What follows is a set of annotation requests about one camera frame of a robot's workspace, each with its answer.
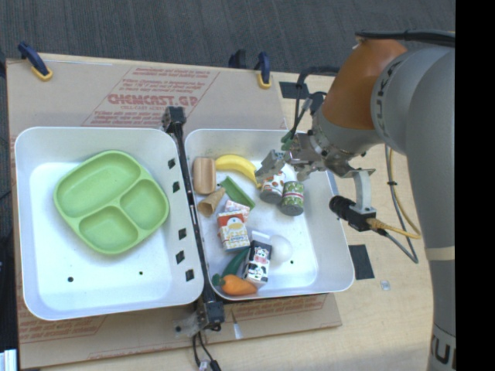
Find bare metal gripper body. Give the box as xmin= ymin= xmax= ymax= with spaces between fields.
xmin=285 ymin=131 xmax=359 ymax=180

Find red and white can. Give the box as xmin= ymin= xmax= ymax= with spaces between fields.
xmin=258 ymin=170 xmax=288 ymax=205

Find green can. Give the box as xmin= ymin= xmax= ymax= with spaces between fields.
xmin=278 ymin=180 xmax=306 ymax=217

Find yellow banana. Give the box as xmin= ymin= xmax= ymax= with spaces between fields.
xmin=214 ymin=154 xmax=264 ymax=190

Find green rectangular toy piece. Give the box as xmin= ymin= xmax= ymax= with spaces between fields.
xmin=219 ymin=175 xmax=257 ymax=211

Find tan toy bread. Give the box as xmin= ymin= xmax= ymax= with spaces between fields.
xmin=192 ymin=156 xmax=217 ymax=196

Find tan ice cream cone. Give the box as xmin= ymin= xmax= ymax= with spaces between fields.
xmin=196 ymin=186 xmax=227 ymax=218

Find orange juice carton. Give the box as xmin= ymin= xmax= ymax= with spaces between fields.
xmin=216 ymin=211 xmax=252 ymax=252

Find white egg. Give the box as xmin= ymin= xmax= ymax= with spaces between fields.
xmin=268 ymin=233 xmax=294 ymax=264

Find white plastic tray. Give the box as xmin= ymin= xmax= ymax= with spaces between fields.
xmin=14 ymin=125 xmax=206 ymax=322
xmin=183 ymin=128 xmax=356 ymax=302

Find thin black rod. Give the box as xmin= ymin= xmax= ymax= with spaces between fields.
xmin=169 ymin=121 xmax=218 ymax=305

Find cow print milk carton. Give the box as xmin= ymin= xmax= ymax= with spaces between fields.
xmin=241 ymin=230 xmax=273 ymax=286

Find green toy cucumber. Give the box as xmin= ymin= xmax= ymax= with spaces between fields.
xmin=220 ymin=245 xmax=252 ymax=278

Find orange carrot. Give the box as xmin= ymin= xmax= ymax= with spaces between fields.
xmin=211 ymin=273 xmax=258 ymax=298

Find green divided plate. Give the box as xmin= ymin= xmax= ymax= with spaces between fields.
xmin=53 ymin=149 xmax=171 ymax=256

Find brown cardboard board red print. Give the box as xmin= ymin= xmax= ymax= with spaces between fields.
xmin=5 ymin=52 xmax=343 ymax=370

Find black cylinder on white bracket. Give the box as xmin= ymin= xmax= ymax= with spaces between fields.
xmin=328 ymin=168 xmax=378 ymax=233

